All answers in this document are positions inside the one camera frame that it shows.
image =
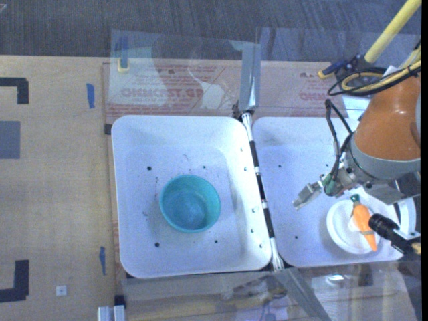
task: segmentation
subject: gray square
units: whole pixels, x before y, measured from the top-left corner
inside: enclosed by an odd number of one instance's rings
[[[21,123],[0,121],[0,159],[19,159],[21,156]]]

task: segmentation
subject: orange carrot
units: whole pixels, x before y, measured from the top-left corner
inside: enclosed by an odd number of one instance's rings
[[[353,195],[351,200],[354,202],[352,217],[354,218],[356,226],[360,229],[361,234],[364,235],[372,250],[377,251],[375,233],[370,226],[368,226],[368,220],[371,218],[368,208],[361,204],[360,197],[358,195]]]

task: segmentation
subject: dark floor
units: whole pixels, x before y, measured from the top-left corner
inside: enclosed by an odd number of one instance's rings
[[[241,41],[258,27],[380,33],[405,1],[0,0],[0,54],[109,56],[113,29]],[[421,9],[402,30],[420,32]]]

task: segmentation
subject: teal bowl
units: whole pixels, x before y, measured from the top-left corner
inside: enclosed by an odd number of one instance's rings
[[[196,233],[212,227],[220,216],[221,203],[213,185],[202,177],[180,175],[160,192],[160,209],[178,231]]]

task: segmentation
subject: yellow pole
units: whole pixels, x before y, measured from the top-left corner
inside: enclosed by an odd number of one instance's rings
[[[376,42],[367,51],[364,59],[368,63],[374,63],[385,48],[393,40],[394,36],[403,28],[416,10],[422,5],[422,0],[407,0],[400,11],[391,20],[387,28],[382,32]]]

